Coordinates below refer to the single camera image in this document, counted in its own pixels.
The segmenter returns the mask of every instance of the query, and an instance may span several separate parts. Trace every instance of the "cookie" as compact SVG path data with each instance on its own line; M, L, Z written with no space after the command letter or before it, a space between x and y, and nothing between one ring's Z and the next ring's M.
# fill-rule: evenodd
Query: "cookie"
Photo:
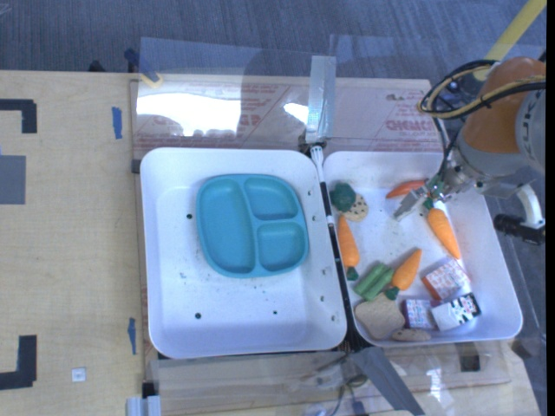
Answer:
M405 317L395 301L380 293L372 301L359 303L355 316L373 339L385 339L405 325Z
M352 220L353 222L360 222L366 216L368 216L369 207L364 200L364 197L360 194L356 194L355 203L350 207L350 209L343 213L346 219Z
M418 328L400 328L391 335L391 339L401 342L424 342L431 338L428 331Z

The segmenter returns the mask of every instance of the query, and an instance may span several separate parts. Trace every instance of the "orange carrot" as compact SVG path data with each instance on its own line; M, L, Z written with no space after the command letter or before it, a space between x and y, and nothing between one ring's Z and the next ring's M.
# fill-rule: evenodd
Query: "orange carrot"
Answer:
M361 257L353 233L343 214L339 216L339 223L337 224L337 242L339 243L343 267L347 270L349 267L357 266Z
M422 250L417 248L413 253L395 270L391 278L391 284L398 289L408 289L420 267Z
M445 245L445 248L447 248L451 255L456 259L460 259L459 244L445 212L439 208L431 208L428 212L428 223L434 234Z
M404 196L416 188L420 188L426 183L426 180L409 180L409 182L404 182L396 186L393 190L385 195L385 198L396 198L398 196Z

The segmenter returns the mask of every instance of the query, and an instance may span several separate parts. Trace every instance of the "blue divided tray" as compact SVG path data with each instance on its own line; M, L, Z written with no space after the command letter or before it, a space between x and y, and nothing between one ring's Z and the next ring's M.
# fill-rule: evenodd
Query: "blue divided tray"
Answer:
M208 263L231 277L273 276L308 254L303 208L274 176L231 174L207 180L196 199L200 246Z

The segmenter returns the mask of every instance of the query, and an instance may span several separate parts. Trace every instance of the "white plastic tray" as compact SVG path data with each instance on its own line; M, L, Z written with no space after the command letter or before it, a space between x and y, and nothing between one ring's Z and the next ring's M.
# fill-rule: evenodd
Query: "white plastic tray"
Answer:
M324 161L324 177L329 190L336 182L346 181L364 196L369 205L369 215L362 222L349 223L361 252L361 262L357 267L361 277L378 262L395 268L414 247L422 248L421 271L448 256L423 216L413 212L398 222L393 213L401 198L385 199L387 192L401 182L434 175L440 162L441 154L438 153L379 152L337 152ZM470 286L461 293L469 290L474 293L482 315L453 330L433 331L430 341L410 342L410 345L514 337L522 326L522 314L486 200L471 190L444 205L437 205L451 219L460 246L460 264L471 278ZM354 284L349 282L352 309L362 301L352 290ZM397 301L406 297L431 298L420 274ZM356 318L355 322L361 336L376 346L409 344L373 340Z
M288 182L303 207L309 255L282 275L222 276L203 256L195 196L222 174L268 174ZM283 150L157 148L141 161L148 326L174 359L316 351L337 346L347 323L317 171Z

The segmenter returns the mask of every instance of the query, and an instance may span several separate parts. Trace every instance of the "table surface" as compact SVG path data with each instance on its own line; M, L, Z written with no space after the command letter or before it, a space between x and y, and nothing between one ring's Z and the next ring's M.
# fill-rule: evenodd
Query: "table surface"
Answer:
M141 393L141 230L129 93L136 79L0 71L0 97L32 99L38 110L38 132L31 134L22 134L21 113L0 111L2 155L26 157L25 204L0 205L0 373L16 370L18 336L37 336L37 379L33 387L0 391L0 414L125 414L126 398ZM120 139L113 107L123 119ZM416 399L430 414L539 414L522 360L509 346L499 343L507 380L439 394L421 390ZM86 380L72 381L81 367ZM372 399L376 412L408 414Z

